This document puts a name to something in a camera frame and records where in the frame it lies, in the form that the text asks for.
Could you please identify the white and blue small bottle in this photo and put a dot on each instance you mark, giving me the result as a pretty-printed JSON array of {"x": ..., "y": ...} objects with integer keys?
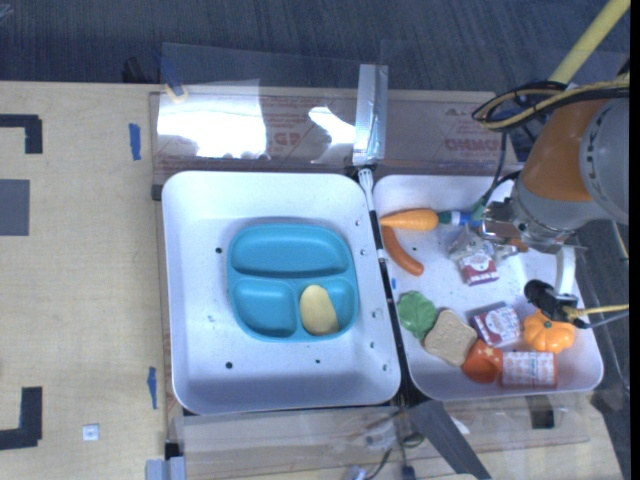
[{"x": 461, "y": 217}]

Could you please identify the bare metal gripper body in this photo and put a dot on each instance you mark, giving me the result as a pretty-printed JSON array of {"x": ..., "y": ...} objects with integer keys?
[{"x": 505, "y": 220}]

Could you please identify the orange pumpkin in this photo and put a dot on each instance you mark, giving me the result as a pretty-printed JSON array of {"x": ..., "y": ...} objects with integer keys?
[{"x": 547, "y": 337}]

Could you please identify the orange block with star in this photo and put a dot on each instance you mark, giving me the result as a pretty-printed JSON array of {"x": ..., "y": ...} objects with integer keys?
[{"x": 481, "y": 364}]

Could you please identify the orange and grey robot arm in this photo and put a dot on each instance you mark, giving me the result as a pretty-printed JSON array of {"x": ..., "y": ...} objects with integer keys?
[{"x": 560, "y": 168}]

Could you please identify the white and orange can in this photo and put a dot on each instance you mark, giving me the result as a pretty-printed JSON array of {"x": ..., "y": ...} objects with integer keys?
[{"x": 529, "y": 369}]

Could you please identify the red and white carton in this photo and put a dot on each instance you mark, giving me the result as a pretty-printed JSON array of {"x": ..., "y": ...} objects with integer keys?
[
  {"x": 497, "y": 325},
  {"x": 479, "y": 270}
]

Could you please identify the green lettuce leaf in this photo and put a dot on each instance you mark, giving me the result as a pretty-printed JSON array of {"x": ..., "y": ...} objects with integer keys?
[{"x": 416, "y": 313}]

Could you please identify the blue divided plate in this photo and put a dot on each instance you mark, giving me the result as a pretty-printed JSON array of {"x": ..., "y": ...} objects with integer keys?
[{"x": 280, "y": 258}]

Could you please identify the black cylinder on white bracket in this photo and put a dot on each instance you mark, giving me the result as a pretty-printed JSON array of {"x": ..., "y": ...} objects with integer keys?
[{"x": 547, "y": 298}]

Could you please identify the orange sausage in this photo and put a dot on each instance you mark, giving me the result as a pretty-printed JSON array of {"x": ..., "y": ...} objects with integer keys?
[{"x": 402, "y": 258}]

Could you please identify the white plastic tray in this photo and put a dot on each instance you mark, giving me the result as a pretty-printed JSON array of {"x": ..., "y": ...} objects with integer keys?
[
  {"x": 440, "y": 288},
  {"x": 200, "y": 293}
]

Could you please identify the yellow potato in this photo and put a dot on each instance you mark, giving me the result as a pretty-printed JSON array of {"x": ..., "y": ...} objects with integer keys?
[{"x": 319, "y": 310}]

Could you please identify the orange carrot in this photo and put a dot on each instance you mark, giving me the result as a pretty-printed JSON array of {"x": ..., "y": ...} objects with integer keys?
[{"x": 412, "y": 219}]

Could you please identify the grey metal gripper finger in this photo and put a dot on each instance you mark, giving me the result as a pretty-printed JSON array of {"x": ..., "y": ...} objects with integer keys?
[
  {"x": 506, "y": 253},
  {"x": 465, "y": 243}
]

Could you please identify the tan bread slice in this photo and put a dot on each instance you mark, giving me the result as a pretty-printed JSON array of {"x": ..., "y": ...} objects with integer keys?
[{"x": 449, "y": 339}]

